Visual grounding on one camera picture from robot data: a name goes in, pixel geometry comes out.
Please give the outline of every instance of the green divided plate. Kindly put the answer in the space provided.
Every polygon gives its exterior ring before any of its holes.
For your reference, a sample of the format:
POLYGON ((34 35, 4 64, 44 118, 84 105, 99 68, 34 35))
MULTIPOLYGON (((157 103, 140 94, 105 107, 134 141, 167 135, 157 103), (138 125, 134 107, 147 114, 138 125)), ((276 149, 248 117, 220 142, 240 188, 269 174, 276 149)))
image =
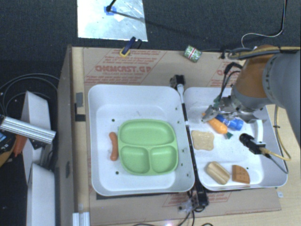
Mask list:
POLYGON ((124 122, 118 130, 121 164, 135 175, 161 175, 178 165, 174 129, 165 121, 138 119, 124 122))

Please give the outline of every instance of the green can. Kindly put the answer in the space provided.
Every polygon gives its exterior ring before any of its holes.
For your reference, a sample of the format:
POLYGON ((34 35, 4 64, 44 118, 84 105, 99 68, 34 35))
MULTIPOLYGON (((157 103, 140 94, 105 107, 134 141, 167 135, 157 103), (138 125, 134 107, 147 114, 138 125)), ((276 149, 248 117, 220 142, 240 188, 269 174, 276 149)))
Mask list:
POLYGON ((201 51, 197 50, 196 48, 190 45, 188 45, 188 47, 184 52, 184 56, 190 59, 191 61, 193 61, 194 63, 198 61, 198 59, 201 57, 201 54, 202 54, 201 51))

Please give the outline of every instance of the metal plate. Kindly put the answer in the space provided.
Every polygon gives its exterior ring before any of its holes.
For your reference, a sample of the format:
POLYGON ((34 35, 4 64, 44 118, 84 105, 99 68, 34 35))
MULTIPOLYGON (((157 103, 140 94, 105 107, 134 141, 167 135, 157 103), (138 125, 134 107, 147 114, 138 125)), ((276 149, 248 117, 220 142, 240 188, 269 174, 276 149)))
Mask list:
POLYGON ((90 39, 130 40, 133 36, 147 41, 142 0, 117 0, 112 10, 105 8, 113 0, 77 0, 78 37, 90 39))

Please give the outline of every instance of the yellow and blue clamp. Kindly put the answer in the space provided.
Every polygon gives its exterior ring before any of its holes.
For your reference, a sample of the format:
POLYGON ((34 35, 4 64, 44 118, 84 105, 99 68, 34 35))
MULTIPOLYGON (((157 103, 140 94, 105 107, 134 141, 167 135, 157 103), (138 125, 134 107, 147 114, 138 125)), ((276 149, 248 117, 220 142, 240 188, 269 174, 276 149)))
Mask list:
POLYGON ((128 54, 130 53, 130 48, 135 42, 136 42, 136 38, 132 37, 131 40, 127 43, 127 45, 123 47, 122 50, 119 52, 119 55, 123 58, 128 56, 128 54))

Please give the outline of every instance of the black floor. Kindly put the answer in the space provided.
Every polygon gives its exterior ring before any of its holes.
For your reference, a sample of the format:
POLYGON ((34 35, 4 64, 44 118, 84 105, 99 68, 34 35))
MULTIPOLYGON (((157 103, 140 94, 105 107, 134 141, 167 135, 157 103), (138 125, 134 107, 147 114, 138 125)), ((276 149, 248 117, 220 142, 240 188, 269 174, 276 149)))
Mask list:
MULTIPOLYGON (((143 0, 149 41, 141 48, 185 50, 188 44, 198 49, 241 47, 241 37, 248 32, 278 33, 283 3, 284 0, 143 0)), ((276 38, 248 36, 245 46, 300 46, 300 14, 301 0, 288 0, 284 32, 276 38)), ((0 87, 29 73, 59 77, 67 44, 121 48, 125 42, 79 39, 77 0, 0 0, 0 87)), ((25 90, 49 97, 55 118, 55 92, 38 80, 12 86, 4 103, 25 90)), ((8 114, 20 118, 22 103, 22 96, 12 100, 8 114)), ((0 168, 0 226, 25 225, 26 191, 19 156, 0 168)))

